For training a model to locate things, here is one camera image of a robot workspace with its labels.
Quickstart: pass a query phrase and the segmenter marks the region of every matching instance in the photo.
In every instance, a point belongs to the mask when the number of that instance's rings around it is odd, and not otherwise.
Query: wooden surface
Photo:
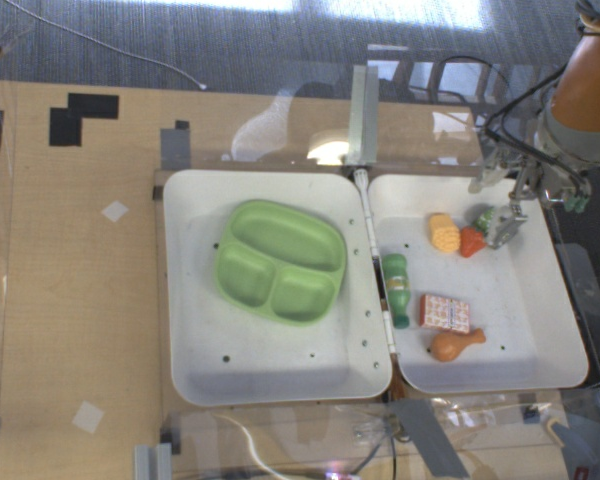
[[[69,92],[119,95],[119,119],[84,120],[82,147],[50,147],[49,109],[66,107]],[[173,128],[176,119],[190,121],[194,165],[240,167],[227,160],[266,150],[264,164],[243,165],[311,170],[304,157],[312,137],[346,127],[348,103],[9,83],[0,84],[0,98],[5,135],[16,137],[11,156],[6,148],[0,155],[0,480],[130,479],[133,447],[155,445],[164,416],[152,200],[160,129]],[[399,160],[407,151],[414,170],[439,168],[432,162],[440,156],[464,166],[479,158],[470,131],[433,132],[433,110],[382,105],[380,157]],[[114,223],[101,212],[115,201],[128,212]],[[83,402],[103,411],[93,433],[73,424]],[[194,418],[212,418],[175,402],[174,407],[191,409]],[[294,427],[300,442],[312,443],[300,455],[267,433],[267,425],[279,424],[267,419],[268,409],[243,425],[259,429],[262,455],[272,463],[309,461],[311,450],[321,450],[322,457],[330,447],[348,457],[364,456],[367,449],[355,443],[347,441],[353,452],[336,446],[343,429],[350,432],[348,420],[336,418],[337,408],[319,407],[297,409],[305,416],[292,413],[296,420],[314,421]],[[171,410],[169,404],[165,410]],[[260,424],[261,417],[268,423]],[[210,444],[216,455],[206,460],[224,461],[235,451],[238,462],[253,463],[243,432],[229,430],[232,425],[225,421],[215,441],[204,432],[197,435],[194,425],[189,446],[195,452],[200,440]],[[524,432],[520,436],[526,439]],[[535,446],[553,450],[538,456],[544,465],[538,471],[563,469],[557,448],[546,436],[538,439]],[[499,441],[487,441],[483,460],[504,464],[508,459],[499,451],[489,455],[489,449],[499,450]],[[511,446],[510,440],[500,442]],[[200,457],[200,450],[192,456]],[[412,463],[419,460],[408,450],[401,453]],[[384,457],[373,467],[386,471],[386,451]],[[187,461],[180,462],[184,468]],[[371,471],[364,478],[375,478]]]

